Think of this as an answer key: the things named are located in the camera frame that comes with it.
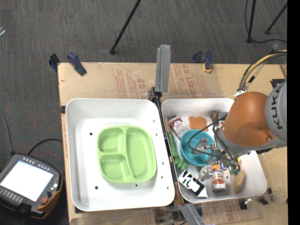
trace tripod leg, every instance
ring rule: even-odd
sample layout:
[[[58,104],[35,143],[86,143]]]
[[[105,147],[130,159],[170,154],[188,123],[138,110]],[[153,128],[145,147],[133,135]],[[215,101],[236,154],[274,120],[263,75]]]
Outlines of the tripod leg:
[[[129,22],[130,22],[130,20],[131,20],[131,18],[132,18],[132,16],[133,16],[133,14],[135,13],[135,11],[136,11],[137,7],[139,6],[140,2],[141,2],[141,0],[137,0],[137,2],[135,3],[135,6],[134,6],[134,8],[132,9],[132,11],[131,11],[131,13],[130,13],[130,15],[129,15],[129,17],[128,17],[126,23],[125,23],[125,25],[124,25],[124,27],[122,28],[120,34],[118,35],[117,40],[114,42],[114,45],[112,46],[112,48],[109,50],[109,53],[110,53],[110,54],[115,54],[115,53],[116,53],[116,52],[114,51],[114,49],[115,49],[116,46],[118,45],[118,42],[120,41],[120,39],[121,39],[121,37],[122,37],[122,35],[123,35],[123,33],[124,33],[126,27],[128,26],[128,24],[129,24]]]
[[[279,12],[279,14],[277,15],[277,17],[274,19],[274,21],[272,22],[272,24],[270,25],[270,27],[264,32],[265,34],[269,34],[271,28],[274,26],[274,24],[277,22],[278,18],[282,15],[282,13],[284,12],[284,10],[287,7],[287,2],[285,4],[285,6],[281,9],[281,11]]]
[[[256,4],[256,0],[253,0],[247,43],[251,43],[252,42],[251,32],[252,32],[252,25],[253,25],[255,4]]]

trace green divided plate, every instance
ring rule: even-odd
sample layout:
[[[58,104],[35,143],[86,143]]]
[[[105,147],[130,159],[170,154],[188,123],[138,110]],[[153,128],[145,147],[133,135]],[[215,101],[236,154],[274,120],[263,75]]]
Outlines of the green divided plate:
[[[98,135],[97,147],[100,171],[111,182],[143,182],[156,172],[152,139],[140,127],[105,128]]]

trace blue clamp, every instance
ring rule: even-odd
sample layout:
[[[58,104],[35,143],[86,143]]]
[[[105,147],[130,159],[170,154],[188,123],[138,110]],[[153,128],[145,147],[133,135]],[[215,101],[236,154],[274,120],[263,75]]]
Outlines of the blue clamp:
[[[205,53],[205,62],[203,63],[203,70],[206,73],[210,73],[210,63],[211,63],[211,53],[210,51],[207,51]]]
[[[60,60],[57,58],[56,54],[52,54],[49,60],[49,66],[52,67],[57,72],[57,64]]]
[[[70,52],[68,54],[67,60],[69,61],[69,63],[71,63],[75,66],[76,72],[78,72],[81,76],[86,73],[86,70],[84,69],[78,56],[74,52]]]
[[[196,54],[194,54],[192,58],[192,63],[201,63],[202,54],[202,51],[198,51]]]

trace blue bowl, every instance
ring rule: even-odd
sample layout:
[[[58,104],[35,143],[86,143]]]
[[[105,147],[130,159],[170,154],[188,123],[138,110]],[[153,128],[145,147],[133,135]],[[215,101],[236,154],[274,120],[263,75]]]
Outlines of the blue bowl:
[[[192,154],[192,150],[188,146],[189,139],[199,131],[200,130],[198,129],[191,129],[183,134],[182,138],[180,139],[180,153],[182,155],[182,158],[186,161],[186,163],[193,166],[206,166],[206,161],[209,160],[210,155],[204,153]],[[212,143],[214,143],[213,138],[208,133],[202,131],[198,133],[195,137],[193,137],[193,139],[189,143],[190,146],[194,148],[202,138],[208,139],[207,145],[211,145]]]

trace cable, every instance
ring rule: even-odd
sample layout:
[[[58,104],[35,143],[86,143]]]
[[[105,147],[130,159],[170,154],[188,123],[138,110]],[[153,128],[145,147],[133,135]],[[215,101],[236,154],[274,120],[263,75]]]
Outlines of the cable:
[[[273,47],[272,47],[272,50],[271,50],[267,55],[274,53],[274,52],[277,50],[277,48],[278,48],[278,44],[274,44]],[[258,75],[258,73],[261,71],[261,69],[263,68],[263,66],[264,66],[266,63],[267,63],[267,61],[264,61],[264,62],[262,62],[262,63],[259,65],[259,67],[258,67],[257,70],[255,71],[255,73],[254,73],[254,74],[252,75],[252,77],[249,79],[248,83],[243,85],[245,89],[248,89],[248,88],[249,88],[249,86],[250,86],[250,84],[252,83],[252,81],[256,78],[256,76]],[[246,69],[246,71],[244,72],[243,75],[246,75],[246,72],[251,68],[252,65],[253,65],[253,64],[251,64],[251,65]]]
[[[238,91],[241,90],[245,90],[245,84],[246,84],[246,80],[249,77],[249,75],[252,73],[252,71],[259,65],[261,65],[263,62],[267,61],[268,59],[272,58],[272,57],[276,57],[276,56],[282,56],[282,55],[287,55],[287,50],[282,50],[282,51],[278,51],[278,52],[273,52],[270,53],[269,55],[264,56],[263,58],[259,59],[256,63],[251,64],[246,71],[244,72],[242,79],[240,81],[239,84],[239,88]]]
[[[191,150],[196,151],[196,152],[200,152],[200,153],[203,153],[203,154],[207,154],[207,155],[210,155],[210,156],[213,156],[213,157],[216,157],[216,158],[219,158],[219,159],[223,159],[223,160],[226,160],[226,161],[229,161],[229,162],[234,162],[234,161],[233,161],[233,157],[232,157],[232,155],[231,155],[230,153],[228,153],[228,154],[229,154],[229,156],[230,156],[231,159],[228,159],[228,158],[226,158],[226,157],[222,157],[222,156],[218,156],[218,155],[216,155],[216,154],[211,154],[211,153],[208,153],[208,152],[204,152],[204,151],[198,150],[198,149],[196,149],[196,148],[193,148],[193,147],[190,145],[191,140],[192,140],[197,134],[201,133],[202,131],[204,131],[205,129],[209,128],[210,126],[216,124],[217,122],[219,122],[219,121],[221,121],[221,120],[224,120],[226,116],[227,116],[227,114],[224,115],[223,117],[219,118],[217,121],[212,122],[211,124],[207,125],[207,126],[204,127],[203,129],[199,130],[199,131],[196,132],[194,135],[192,135],[192,136],[190,137],[190,139],[188,140],[188,142],[187,142],[188,147],[189,147]]]
[[[246,1],[246,8],[245,8],[245,25],[246,25],[246,30],[247,30],[247,33],[249,33],[249,30],[248,30],[248,26],[247,26],[247,6],[248,6],[248,0]],[[287,41],[285,40],[282,40],[282,39],[269,39],[269,40],[265,40],[265,41],[255,41],[253,38],[250,38],[252,42],[255,42],[255,43],[266,43],[266,42],[270,42],[270,41],[281,41],[281,42],[284,42],[284,43],[287,43]]]
[[[56,139],[56,138],[48,138],[48,139],[44,139],[42,141],[40,141],[39,143],[37,143],[36,145],[34,145],[27,153],[27,155],[29,155],[37,146],[39,146],[40,144],[47,142],[47,141],[58,141],[62,143],[62,140],[60,139]]]
[[[212,127],[212,131],[214,132],[215,137],[217,138],[217,140],[219,141],[219,143],[222,145],[222,147],[224,148],[225,152],[230,156],[231,160],[234,161],[234,158],[231,154],[231,152],[229,151],[229,149],[225,146],[224,142],[222,141],[222,139],[218,136],[218,133],[215,130],[215,125],[213,125]]]
[[[256,71],[253,73],[253,75],[251,76],[251,78],[248,80],[248,82],[246,84],[244,84],[245,89],[249,89],[249,86],[251,85],[251,83],[253,82],[253,80],[257,77],[257,75],[259,74],[259,72],[262,70],[263,66],[267,63],[267,61],[262,62],[260,65],[257,66]]]
[[[11,154],[11,155],[14,155],[14,154],[15,154],[15,151],[14,151],[14,149],[13,149],[13,145],[11,144],[10,135],[9,135],[9,129],[8,129],[8,123],[6,122],[6,119],[5,119],[5,117],[4,117],[4,115],[3,115],[3,113],[2,113],[1,111],[0,111],[0,114],[1,114],[1,116],[3,117],[3,119],[4,119],[4,124],[5,124],[5,126],[6,126],[6,132],[7,132],[8,142],[9,142],[9,146],[10,146],[10,150],[11,150],[10,154]]]
[[[184,225],[187,221],[184,221],[183,223],[179,224],[179,225]]]
[[[9,141],[9,147],[10,147],[10,154],[13,156],[14,154],[16,154],[16,152],[14,151],[13,149],[13,146],[12,146],[12,143],[11,143],[11,140],[10,140],[10,134],[9,134],[9,128],[8,128],[8,123],[6,122],[6,119],[3,115],[3,113],[0,111],[0,115],[2,116],[2,118],[4,119],[4,123],[5,123],[5,126],[6,126],[6,132],[7,132],[7,137],[8,137],[8,141]],[[44,143],[44,142],[47,142],[47,141],[59,141],[62,143],[62,140],[60,139],[56,139],[56,138],[48,138],[48,139],[44,139],[42,141],[40,141],[39,143],[37,143],[36,145],[34,145],[29,151],[28,151],[28,155],[37,147],[39,146],[40,144]]]

